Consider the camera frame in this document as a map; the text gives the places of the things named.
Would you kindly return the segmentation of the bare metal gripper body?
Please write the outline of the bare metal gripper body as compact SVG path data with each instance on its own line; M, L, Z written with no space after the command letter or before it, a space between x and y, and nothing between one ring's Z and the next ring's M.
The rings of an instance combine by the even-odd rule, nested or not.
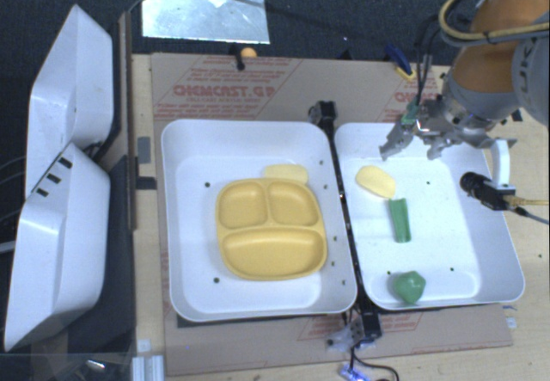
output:
M468 112L457 100L441 97L424 101L418 110L416 133L432 148L469 144L489 148L494 139L488 132L496 122Z

